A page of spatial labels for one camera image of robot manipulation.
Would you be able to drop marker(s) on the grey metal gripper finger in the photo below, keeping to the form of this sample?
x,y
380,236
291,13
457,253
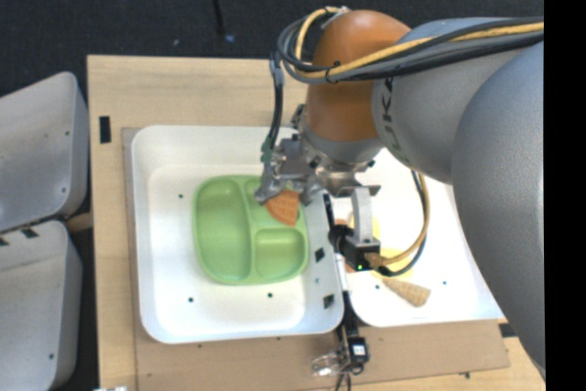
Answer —
x,y
307,194
266,192

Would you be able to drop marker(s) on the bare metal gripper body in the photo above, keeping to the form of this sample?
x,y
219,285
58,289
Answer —
x,y
297,162

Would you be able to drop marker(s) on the orange waffle biscuit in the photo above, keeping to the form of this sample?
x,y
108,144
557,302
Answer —
x,y
285,208

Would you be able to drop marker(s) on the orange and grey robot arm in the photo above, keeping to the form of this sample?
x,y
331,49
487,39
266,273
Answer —
x,y
412,114

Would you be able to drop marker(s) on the green divided plate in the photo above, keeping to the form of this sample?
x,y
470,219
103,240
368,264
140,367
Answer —
x,y
224,233

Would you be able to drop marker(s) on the pale yellow flat piece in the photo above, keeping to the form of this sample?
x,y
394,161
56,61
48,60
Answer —
x,y
390,253

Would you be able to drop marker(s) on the white plastic tray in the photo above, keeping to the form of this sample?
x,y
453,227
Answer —
x,y
174,242
453,270

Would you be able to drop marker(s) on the tan waffle ice cream cone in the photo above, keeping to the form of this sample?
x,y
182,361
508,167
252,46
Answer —
x,y
409,290

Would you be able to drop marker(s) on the black cylinder on white bracket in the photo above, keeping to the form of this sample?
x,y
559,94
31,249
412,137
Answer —
x,y
361,245

